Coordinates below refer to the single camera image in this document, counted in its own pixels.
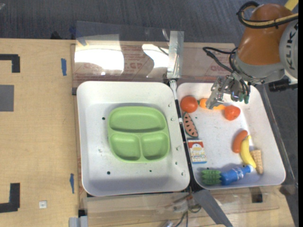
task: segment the white square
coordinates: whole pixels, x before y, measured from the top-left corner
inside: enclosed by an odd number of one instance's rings
[[[39,201],[39,208],[40,209],[46,209],[47,208],[47,201],[46,200]]]

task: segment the yellow cable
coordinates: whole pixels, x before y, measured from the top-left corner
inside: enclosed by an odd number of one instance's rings
[[[299,0],[288,0],[285,4],[285,7],[292,11],[298,3]]]

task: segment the white plastic tray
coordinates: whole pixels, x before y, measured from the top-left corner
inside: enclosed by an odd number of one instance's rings
[[[194,96],[196,99],[208,98],[211,94],[211,83],[183,83],[177,88],[179,101],[185,96]],[[250,101],[235,103],[230,95],[224,95],[224,101],[234,104],[241,109],[240,116],[228,121],[223,111],[207,110],[201,107],[190,113],[203,141],[207,162],[205,164],[192,164],[196,182],[206,189],[227,189],[265,185],[279,185],[285,180],[285,168],[277,148],[274,134],[258,90],[251,87]],[[256,171],[247,174],[243,179],[228,186],[203,185],[201,171],[207,168],[227,171],[234,166],[242,166],[240,154],[232,151],[232,142],[240,130],[247,130],[251,135],[250,150],[260,149],[264,173],[259,175]]]
[[[171,89],[155,82],[87,81],[77,89],[83,187],[93,196],[176,192],[190,180],[177,110]],[[124,162],[112,154],[107,118],[120,106],[160,110],[170,135],[167,157],[150,163]]]

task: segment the green plate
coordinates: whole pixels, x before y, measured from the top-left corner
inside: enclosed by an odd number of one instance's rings
[[[150,162],[161,160],[169,153],[167,122],[155,108],[116,108],[109,115],[107,129],[111,150],[120,160]]]

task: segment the banana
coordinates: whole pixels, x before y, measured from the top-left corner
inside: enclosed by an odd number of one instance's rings
[[[249,135],[242,141],[240,155],[245,164],[252,165],[253,168],[256,168],[257,167],[256,162],[254,161],[254,159],[250,154],[250,144],[249,144],[250,138],[251,137]]]

